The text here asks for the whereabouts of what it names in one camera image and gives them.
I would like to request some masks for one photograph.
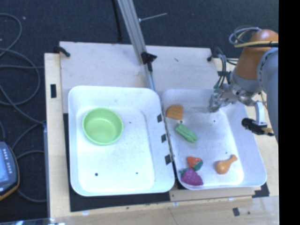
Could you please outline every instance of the dark background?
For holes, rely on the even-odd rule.
[[[146,45],[183,47],[220,47],[227,57],[239,57],[241,49],[228,43],[232,31],[240,25],[253,25],[278,32],[279,0],[134,0],[137,14],[145,18],[167,13],[141,23]],[[111,0],[0,0],[0,13],[15,16],[22,23],[22,35],[11,48],[37,67],[44,65],[44,53],[52,53],[60,41],[110,43],[118,41],[118,31]],[[124,44],[130,40],[120,15]],[[18,23],[0,16],[0,48],[7,48],[18,34]],[[23,101],[36,89],[33,69],[1,68],[13,64],[30,66],[12,53],[0,57],[0,84],[13,102]],[[45,120],[44,70],[39,69],[41,84],[29,102],[20,105],[26,114]],[[7,102],[0,92],[0,101]],[[14,107],[0,105],[0,120],[5,142],[15,144],[35,122]],[[43,150],[43,126],[38,125],[16,144],[16,156],[30,150]],[[21,158],[20,190],[34,199],[46,198],[45,160],[42,153]],[[31,202],[18,192],[0,202],[0,222],[45,218],[44,202]]]

